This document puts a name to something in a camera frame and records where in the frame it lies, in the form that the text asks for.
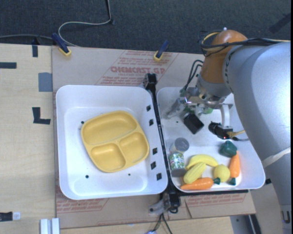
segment carrot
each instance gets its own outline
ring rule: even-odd
[[[230,160],[229,170],[230,177],[232,178],[229,181],[229,184],[235,185],[235,178],[237,178],[240,175],[240,158],[238,151],[236,152],[236,155],[232,156]]]
[[[214,184],[214,180],[212,180],[210,177],[202,177],[198,178],[191,184],[184,184],[180,186],[180,189],[182,190],[204,190],[211,188]]]

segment dark backdrop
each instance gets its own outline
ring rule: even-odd
[[[115,25],[67,25],[63,37],[84,47],[201,53],[200,31],[226,27],[248,38],[291,40],[291,0],[109,0]],[[105,0],[0,0],[0,36],[51,37],[67,21],[108,19]],[[4,43],[31,44],[32,37]],[[43,45],[52,41],[42,38]]]

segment blue clamp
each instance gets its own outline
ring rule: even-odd
[[[66,46],[62,38],[60,38],[56,33],[53,33],[51,37],[59,46],[59,51],[62,52],[62,54],[64,54],[65,56],[69,56],[72,53],[72,51]]]
[[[155,52],[154,56],[153,56],[153,60],[155,61],[160,61],[163,57],[163,52],[166,51],[168,49],[169,46],[169,41],[166,40],[163,45],[161,46],[161,48]]]

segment yellow plate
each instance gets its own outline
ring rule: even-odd
[[[143,161],[149,153],[147,138],[128,112],[114,111],[86,121],[81,129],[84,146],[98,169],[113,173]]]

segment cardboard sheet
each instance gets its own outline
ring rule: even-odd
[[[123,85],[139,86],[147,73],[156,73],[157,91],[163,87],[184,86],[191,66],[203,55],[164,53],[160,62],[153,60],[155,52],[71,47],[68,57],[52,49],[54,142],[57,161],[57,126],[55,94],[64,85]],[[61,228],[130,224],[157,221],[149,214],[150,205],[158,195],[132,196],[90,200],[66,198],[59,187],[56,173],[56,211]],[[166,213],[168,220],[204,218],[255,213],[251,194],[182,196],[178,213]]]

